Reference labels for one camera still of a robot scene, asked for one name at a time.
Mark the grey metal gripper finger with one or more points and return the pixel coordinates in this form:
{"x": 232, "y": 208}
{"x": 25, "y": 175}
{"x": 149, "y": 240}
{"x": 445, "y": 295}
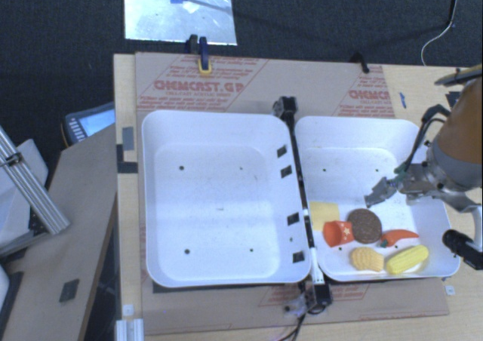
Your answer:
{"x": 382, "y": 184}
{"x": 377, "y": 198}

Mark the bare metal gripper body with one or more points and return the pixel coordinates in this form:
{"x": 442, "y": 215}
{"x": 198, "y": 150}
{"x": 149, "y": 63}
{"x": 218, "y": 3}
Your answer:
{"x": 422, "y": 185}

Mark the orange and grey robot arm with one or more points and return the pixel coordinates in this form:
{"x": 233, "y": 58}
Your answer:
{"x": 463, "y": 132}

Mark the brown burger patty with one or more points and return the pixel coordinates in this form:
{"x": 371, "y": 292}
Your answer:
{"x": 364, "y": 226}

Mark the white plastic tray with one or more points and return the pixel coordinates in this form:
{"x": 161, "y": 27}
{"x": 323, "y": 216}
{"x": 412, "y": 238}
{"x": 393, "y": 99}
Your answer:
{"x": 351, "y": 166}
{"x": 215, "y": 200}

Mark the red chili pepper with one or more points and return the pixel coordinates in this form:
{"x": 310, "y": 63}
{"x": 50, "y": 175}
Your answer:
{"x": 398, "y": 237}

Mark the yellow cheese slice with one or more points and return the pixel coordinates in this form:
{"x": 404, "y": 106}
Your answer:
{"x": 323, "y": 212}

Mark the orange cup with star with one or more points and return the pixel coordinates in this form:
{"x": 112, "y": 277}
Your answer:
{"x": 334, "y": 234}

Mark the yellow bumpy nugget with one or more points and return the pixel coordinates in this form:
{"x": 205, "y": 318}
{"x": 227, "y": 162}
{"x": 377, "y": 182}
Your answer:
{"x": 366, "y": 259}

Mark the yellow corn cob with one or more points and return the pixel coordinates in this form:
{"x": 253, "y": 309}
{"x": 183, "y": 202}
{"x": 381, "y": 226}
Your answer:
{"x": 407, "y": 258}

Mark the thin black and white rod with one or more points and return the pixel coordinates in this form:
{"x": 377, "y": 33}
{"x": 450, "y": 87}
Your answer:
{"x": 299, "y": 166}

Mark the brown cardboard board, red print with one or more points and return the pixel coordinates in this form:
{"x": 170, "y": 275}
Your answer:
{"x": 241, "y": 79}

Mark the black cylinder on white bracket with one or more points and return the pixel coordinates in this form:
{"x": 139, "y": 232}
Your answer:
{"x": 458, "y": 243}

